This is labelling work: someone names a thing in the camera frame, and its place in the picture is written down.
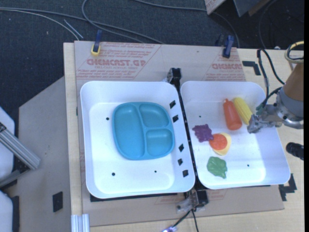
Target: orange toy fruit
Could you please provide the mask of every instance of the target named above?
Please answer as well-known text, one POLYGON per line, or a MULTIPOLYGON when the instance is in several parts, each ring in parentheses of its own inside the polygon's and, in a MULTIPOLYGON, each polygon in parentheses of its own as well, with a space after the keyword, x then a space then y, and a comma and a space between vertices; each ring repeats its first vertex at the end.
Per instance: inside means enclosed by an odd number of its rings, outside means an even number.
POLYGON ((227 133, 217 133, 213 135, 213 140, 209 140, 209 144, 213 151, 224 156, 227 154, 232 143, 231 136, 227 133))

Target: purple grape bunch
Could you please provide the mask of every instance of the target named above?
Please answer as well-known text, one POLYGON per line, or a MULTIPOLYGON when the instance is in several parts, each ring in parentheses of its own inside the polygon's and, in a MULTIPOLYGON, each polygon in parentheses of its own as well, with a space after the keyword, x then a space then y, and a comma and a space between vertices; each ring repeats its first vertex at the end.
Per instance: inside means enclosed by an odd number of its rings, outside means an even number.
POLYGON ((198 141, 200 143, 204 141, 213 140, 213 135, 211 133, 211 129, 209 128, 208 124, 194 126, 192 130, 194 130, 195 136, 198 138, 198 141))

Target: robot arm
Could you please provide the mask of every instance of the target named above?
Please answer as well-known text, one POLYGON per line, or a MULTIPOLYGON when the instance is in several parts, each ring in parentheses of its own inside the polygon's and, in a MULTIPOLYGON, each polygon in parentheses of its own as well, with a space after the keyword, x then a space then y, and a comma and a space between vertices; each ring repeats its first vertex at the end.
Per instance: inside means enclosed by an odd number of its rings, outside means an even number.
POLYGON ((297 45, 291 45, 285 52, 289 62, 297 63, 286 83, 280 89, 274 90, 276 102, 263 104, 256 115, 252 115, 247 127, 249 133, 256 133, 262 127, 280 127, 282 124, 295 129, 303 129, 304 123, 304 60, 292 59, 289 52, 297 45))

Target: blue clamp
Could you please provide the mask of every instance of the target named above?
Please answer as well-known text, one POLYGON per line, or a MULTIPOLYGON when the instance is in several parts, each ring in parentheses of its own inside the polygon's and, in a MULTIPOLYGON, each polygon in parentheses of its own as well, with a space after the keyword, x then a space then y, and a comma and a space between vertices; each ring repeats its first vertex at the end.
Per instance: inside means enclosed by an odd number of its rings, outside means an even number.
POLYGON ((225 41, 225 48, 223 49, 222 56, 225 58, 229 58, 231 55, 231 49, 234 43, 234 37, 229 35, 225 41))
POLYGON ((100 49, 101 49, 100 41, 101 41, 101 38, 102 38, 102 30, 98 30, 97 36, 96 36, 96 42, 92 45, 92 48, 91 48, 91 54, 94 55, 94 56, 97 56, 100 53, 100 49))

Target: yellow corn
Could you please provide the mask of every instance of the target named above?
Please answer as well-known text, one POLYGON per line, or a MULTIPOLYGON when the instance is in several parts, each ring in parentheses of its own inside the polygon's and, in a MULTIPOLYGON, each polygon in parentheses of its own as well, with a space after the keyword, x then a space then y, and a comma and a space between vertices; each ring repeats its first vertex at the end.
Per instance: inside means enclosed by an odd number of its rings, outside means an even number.
POLYGON ((247 103, 242 98, 236 97, 234 99, 234 105, 235 105, 235 108, 239 116, 242 118, 244 123, 246 125, 249 125, 249 120, 251 118, 252 112, 250 108, 248 107, 247 103))

